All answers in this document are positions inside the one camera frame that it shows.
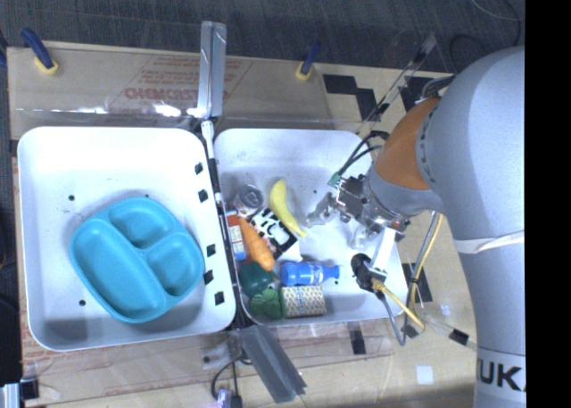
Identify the black and white carton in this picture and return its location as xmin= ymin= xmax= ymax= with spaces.
xmin=249 ymin=206 xmax=300 ymax=261

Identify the silver can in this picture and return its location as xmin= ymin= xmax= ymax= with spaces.
xmin=234 ymin=184 xmax=265 ymax=220

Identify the blue divided plate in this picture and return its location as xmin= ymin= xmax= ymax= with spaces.
xmin=69 ymin=196 xmax=206 ymax=325

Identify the blue bottle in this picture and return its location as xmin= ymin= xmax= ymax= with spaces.
xmin=279 ymin=261 xmax=341 ymax=287

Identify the white plastic tray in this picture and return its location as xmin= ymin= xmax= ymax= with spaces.
xmin=212 ymin=128 xmax=410 ymax=328
xmin=16 ymin=125 xmax=237 ymax=353

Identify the yellow banana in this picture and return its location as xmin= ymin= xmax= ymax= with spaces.
xmin=268 ymin=179 xmax=308 ymax=239

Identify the yellow patterned can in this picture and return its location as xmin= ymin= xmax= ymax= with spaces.
xmin=278 ymin=284 xmax=328 ymax=320

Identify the orange and white carton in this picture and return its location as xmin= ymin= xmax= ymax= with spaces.
xmin=225 ymin=211 xmax=248 ymax=262

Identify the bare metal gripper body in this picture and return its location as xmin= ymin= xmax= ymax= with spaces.
xmin=335 ymin=175 xmax=410 ymax=241

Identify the dark green toy pepper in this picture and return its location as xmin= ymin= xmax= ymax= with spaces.
xmin=237 ymin=262 xmax=277 ymax=299

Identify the brown cardboard board red print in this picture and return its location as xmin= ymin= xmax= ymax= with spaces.
xmin=6 ymin=39 xmax=479 ymax=408

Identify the black cylinder on white bracket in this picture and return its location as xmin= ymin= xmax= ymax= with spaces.
xmin=350 ymin=227 xmax=398 ymax=294

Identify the orange carrot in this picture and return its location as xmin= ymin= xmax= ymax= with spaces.
xmin=237 ymin=216 xmax=277 ymax=273

